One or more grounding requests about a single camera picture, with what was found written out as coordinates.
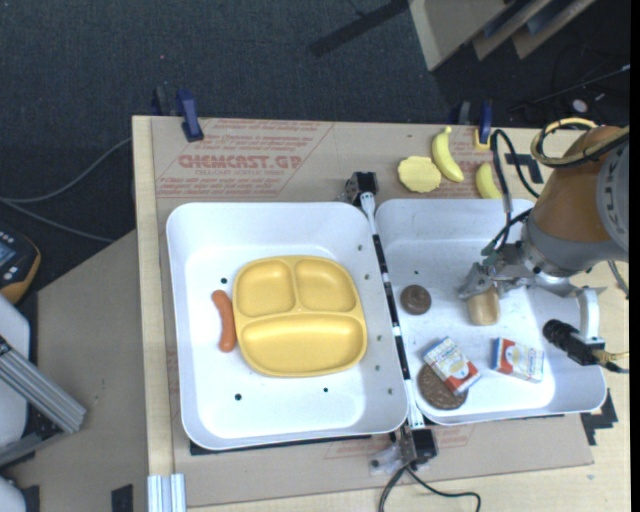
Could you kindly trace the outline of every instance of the banana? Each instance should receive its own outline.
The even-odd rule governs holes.
[[[500,199],[502,194],[493,182],[493,169],[489,162],[483,163],[476,171],[476,186],[484,199]]]
[[[462,174],[462,169],[460,169],[460,166],[455,162],[449,151],[450,133],[451,126],[447,126],[441,133],[434,137],[431,143],[431,156],[442,174],[451,181],[460,183],[464,180],[464,175]]]

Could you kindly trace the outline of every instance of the wooden table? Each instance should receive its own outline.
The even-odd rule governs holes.
[[[163,289],[158,255],[160,253],[160,233],[156,197],[156,175],[154,170],[154,133],[152,117],[136,116],[132,120],[134,141],[135,188],[137,207],[138,251],[140,260],[140,301],[143,332],[144,382],[146,396],[148,467],[150,475],[168,476],[176,472],[172,445],[172,420],[169,405],[169,379],[167,374],[167,350],[165,339],[165,317],[163,313]],[[314,157],[327,158],[329,165],[342,166],[339,169],[347,176],[354,170],[372,170],[380,182],[380,200],[389,197],[408,197],[411,194],[397,183],[390,162],[398,161],[411,154],[428,154],[427,140],[442,128],[441,126],[417,125],[362,125],[357,123],[327,123],[328,136],[336,146],[332,156],[315,154]],[[452,140],[452,147],[461,159],[488,160],[487,155],[467,152],[471,145],[470,128],[454,130],[459,135]],[[516,149],[528,153],[534,130],[507,130]],[[561,152],[575,138],[575,133],[560,133],[549,140],[547,152]],[[345,162],[344,155],[351,155]],[[510,173],[509,181],[513,195],[526,197],[524,188]],[[287,185],[295,185],[295,180],[304,180],[302,167],[296,178]],[[327,180],[322,186],[336,187],[335,180]],[[313,200],[335,197],[335,190],[322,190],[316,184],[312,188],[317,196]],[[278,199],[295,197],[287,189],[280,192]],[[442,187],[440,197],[455,197],[455,191]],[[304,187],[298,192],[308,193]],[[463,195],[467,197],[471,188]],[[628,266],[622,266],[628,276]],[[610,351],[628,350],[628,301],[616,288],[613,277],[606,265],[598,265],[588,276],[580,276],[577,284],[606,286],[600,296],[601,335],[607,340]],[[629,439],[629,376],[606,374],[613,402],[618,414],[618,422],[613,429],[598,430],[597,446],[592,449],[593,465],[554,469],[550,471],[500,474],[491,477],[469,478],[440,482],[436,488],[443,491],[472,490],[482,496],[483,510],[571,510],[600,511],[603,509],[630,510],[630,439]],[[311,510],[376,510],[380,489],[361,489],[349,492],[323,493],[309,496],[280,498],[260,503],[260,510],[268,511],[311,511]],[[388,501],[388,510],[473,510],[471,498],[446,500],[428,495],[417,485],[401,485],[394,490]],[[243,511],[255,510],[255,502],[227,503],[207,506],[197,510]]]

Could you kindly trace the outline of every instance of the small box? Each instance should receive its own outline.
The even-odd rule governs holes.
[[[529,382],[541,382],[544,351],[506,338],[495,340],[493,369]]]
[[[476,366],[449,337],[427,349],[422,358],[456,396],[467,391],[480,379]]]

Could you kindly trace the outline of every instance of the brown round object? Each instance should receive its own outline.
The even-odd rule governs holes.
[[[433,407],[447,411],[460,407],[467,400],[468,394],[468,391],[464,391],[460,395],[454,395],[428,364],[420,369],[418,389]]]
[[[420,285],[411,284],[400,294],[400,304],[407,313],[421,315],[431,307],[431,295]]]

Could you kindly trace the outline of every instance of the blue clamp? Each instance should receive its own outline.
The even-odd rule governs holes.
[[[188,89],[178,89],[176,94],[178,114],[184,116],[182,130],[189,142],[204,139],[204,134],[198,123],[198,113],[196,111],[196,100]]]
[[[491,135],[491,101],[482,102],[480,112],[480,122],[478,128],[473,132],[473,145],[481,151],[489,150],[489,135]]]

